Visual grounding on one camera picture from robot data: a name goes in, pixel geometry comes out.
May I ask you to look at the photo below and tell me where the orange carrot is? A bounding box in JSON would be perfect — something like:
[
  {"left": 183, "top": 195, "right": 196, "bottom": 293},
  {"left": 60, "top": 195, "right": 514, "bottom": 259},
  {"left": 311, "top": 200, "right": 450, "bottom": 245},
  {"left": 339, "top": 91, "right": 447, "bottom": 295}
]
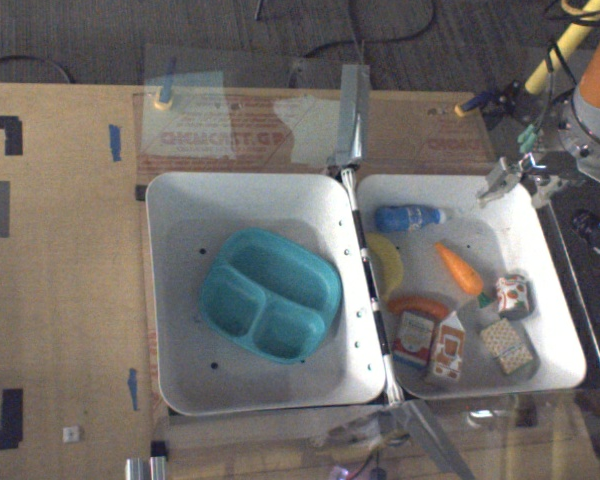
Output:
[{"left": 433, "top": 240, "right": 494, "bottom": 310}]

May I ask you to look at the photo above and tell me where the teal divided plate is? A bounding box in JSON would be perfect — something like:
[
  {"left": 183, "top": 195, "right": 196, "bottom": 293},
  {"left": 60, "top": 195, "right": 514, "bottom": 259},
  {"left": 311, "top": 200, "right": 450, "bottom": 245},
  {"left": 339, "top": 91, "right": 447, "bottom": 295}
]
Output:
[{"left": 197, "top": 226, "right": 344, "bottom": 366}]

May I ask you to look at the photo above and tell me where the red and white carton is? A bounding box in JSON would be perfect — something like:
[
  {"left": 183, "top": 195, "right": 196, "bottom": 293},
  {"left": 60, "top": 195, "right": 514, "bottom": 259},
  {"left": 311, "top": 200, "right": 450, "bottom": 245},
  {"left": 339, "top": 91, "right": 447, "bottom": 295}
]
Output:
[{"left": 391, "top": 309, "right": 437, "bottom": 370}]

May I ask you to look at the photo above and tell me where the brown cardboard board red print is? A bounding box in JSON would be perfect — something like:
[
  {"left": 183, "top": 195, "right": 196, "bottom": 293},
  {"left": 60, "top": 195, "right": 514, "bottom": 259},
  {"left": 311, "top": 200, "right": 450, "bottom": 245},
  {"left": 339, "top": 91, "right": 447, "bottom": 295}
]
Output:
[{"left": 131, "top": 90, "right": 499, "bottom": 449}]

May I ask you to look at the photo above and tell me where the blue bottle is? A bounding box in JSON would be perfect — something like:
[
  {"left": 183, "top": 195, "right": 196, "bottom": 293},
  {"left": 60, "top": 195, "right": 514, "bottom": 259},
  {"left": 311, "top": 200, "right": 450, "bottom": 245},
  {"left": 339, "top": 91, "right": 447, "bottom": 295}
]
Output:
[{"left": 374, "top": 203, "right": 449, "bottom": 235}]

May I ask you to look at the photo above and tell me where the orange sausage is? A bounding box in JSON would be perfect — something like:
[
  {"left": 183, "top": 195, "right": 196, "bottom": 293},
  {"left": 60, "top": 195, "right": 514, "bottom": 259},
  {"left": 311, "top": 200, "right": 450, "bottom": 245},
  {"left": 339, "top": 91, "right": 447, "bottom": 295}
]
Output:
[{"left": 385, "top": 294, "right": 452, "bottom": 322}]

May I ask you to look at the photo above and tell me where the beige patterned packet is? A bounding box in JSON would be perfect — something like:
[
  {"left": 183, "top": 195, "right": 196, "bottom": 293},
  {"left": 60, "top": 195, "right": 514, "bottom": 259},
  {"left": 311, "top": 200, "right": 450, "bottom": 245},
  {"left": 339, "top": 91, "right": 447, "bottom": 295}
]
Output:
[{"left": 479, "top": 317, "right": 536, "bottom": 376}]

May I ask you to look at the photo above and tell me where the white plastic tray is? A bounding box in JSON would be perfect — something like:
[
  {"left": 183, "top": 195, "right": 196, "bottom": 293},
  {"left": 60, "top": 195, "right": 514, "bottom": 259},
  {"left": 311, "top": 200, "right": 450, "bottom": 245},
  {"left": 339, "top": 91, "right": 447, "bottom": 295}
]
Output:
[
  {"left": 355, "top": 173, "right": 588, "bottom": 401},
  {"left": 144, "top": 170, "right": 388, "bottom": 417}
]

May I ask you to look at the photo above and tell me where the yellow banana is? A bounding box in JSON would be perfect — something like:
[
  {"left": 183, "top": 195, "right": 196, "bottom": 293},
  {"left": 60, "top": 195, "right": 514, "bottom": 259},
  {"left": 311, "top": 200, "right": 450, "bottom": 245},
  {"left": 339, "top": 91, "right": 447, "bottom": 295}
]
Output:
[{"left": 364, "top": 231, "right": 406, "bottom": 302}]

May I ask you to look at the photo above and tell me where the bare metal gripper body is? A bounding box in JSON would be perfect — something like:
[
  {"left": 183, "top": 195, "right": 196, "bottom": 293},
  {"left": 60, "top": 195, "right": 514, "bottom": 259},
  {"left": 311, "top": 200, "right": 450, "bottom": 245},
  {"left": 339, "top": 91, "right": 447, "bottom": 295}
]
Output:
[{"left": 524, "top": 113, "right": 600, "bottom": 185}]

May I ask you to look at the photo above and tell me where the orange and white carton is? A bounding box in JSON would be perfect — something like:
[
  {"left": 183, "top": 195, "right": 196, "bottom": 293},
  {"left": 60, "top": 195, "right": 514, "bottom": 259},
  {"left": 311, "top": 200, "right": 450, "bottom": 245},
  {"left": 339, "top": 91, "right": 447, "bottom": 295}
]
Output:
[{"left": 425, "top": 311, "right": 468, "bottom": 385}]

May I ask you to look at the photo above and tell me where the white can with red print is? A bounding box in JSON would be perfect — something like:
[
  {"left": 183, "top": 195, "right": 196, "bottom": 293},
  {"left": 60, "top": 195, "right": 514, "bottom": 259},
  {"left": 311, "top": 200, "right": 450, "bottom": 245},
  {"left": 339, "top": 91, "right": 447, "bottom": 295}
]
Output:
[{"left": 495, "top": 273, "right": 534, "bottom": 320}]

